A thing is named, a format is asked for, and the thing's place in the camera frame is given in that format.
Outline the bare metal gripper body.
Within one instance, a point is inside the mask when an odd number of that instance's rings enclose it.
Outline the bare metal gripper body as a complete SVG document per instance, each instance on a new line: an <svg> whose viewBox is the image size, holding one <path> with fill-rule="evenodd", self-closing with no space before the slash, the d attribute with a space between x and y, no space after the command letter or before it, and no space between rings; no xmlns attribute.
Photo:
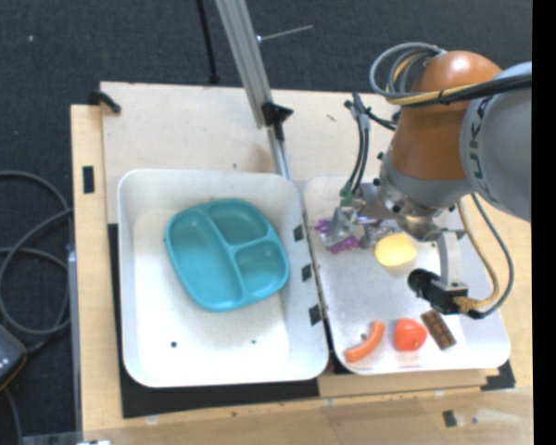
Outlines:
<svg viewBox="0 0 556 445"><path fill-rule="evenodd" d="M359 184L350 194L350 207L354 210L351 221L383 225L386 235L403 232L418 241L437 237L440 228L435 218L446 207L424 206L400 191L394 184Z"/></svg>

